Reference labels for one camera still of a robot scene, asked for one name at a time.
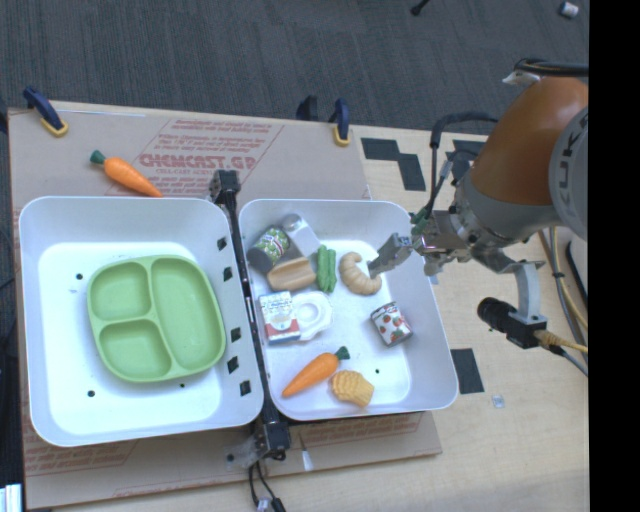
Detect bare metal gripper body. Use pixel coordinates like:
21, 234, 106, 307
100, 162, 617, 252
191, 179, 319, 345
412, 209, 502, 266

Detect beige croissant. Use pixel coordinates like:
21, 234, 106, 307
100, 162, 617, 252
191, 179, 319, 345
338, 250, 384, 297

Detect green beans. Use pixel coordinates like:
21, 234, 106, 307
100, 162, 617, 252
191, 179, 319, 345
315, 244, 339, 294

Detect strawberry print can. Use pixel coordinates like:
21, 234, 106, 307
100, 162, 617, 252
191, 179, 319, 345
369, 300, 414, 348

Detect white plastic tray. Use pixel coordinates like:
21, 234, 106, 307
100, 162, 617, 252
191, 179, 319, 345
238, 198, 460, 423
18, 195, 266, 448

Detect grey and white bottle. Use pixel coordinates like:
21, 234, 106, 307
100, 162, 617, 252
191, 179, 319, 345
280, 213, 322, 259

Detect white fried egg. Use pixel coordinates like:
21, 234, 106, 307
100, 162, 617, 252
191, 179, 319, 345
291, 290, 334, 343

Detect brown hot dog bun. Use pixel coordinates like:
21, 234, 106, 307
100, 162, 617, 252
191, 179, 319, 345
265, 256, 318, 293

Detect green pea can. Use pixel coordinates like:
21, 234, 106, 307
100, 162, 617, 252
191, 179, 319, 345
245, 226, 292, 274

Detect white and red carton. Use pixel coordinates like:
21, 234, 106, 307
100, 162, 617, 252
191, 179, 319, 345
257, 290, 303, 346

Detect brown cardboard board red print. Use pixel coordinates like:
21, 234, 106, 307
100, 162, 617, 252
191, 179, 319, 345
7, 99, 444, 511

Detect yellow ridged toy food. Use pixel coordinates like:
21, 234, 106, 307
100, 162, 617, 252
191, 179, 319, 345
329, 369, 376, 408

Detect orange carrot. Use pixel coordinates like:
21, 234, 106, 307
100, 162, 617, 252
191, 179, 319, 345
89, 149, 164, 199
280, 345, 352, 400

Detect thin black rod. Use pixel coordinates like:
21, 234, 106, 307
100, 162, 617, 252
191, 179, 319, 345
224, 188, 277, 427

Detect green divided plate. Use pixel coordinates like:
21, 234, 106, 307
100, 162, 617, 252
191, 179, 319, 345
86, 254, 228, 385

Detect black cylinder on white bracket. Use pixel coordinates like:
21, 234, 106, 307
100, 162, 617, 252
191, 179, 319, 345
476, 249, 549, 350

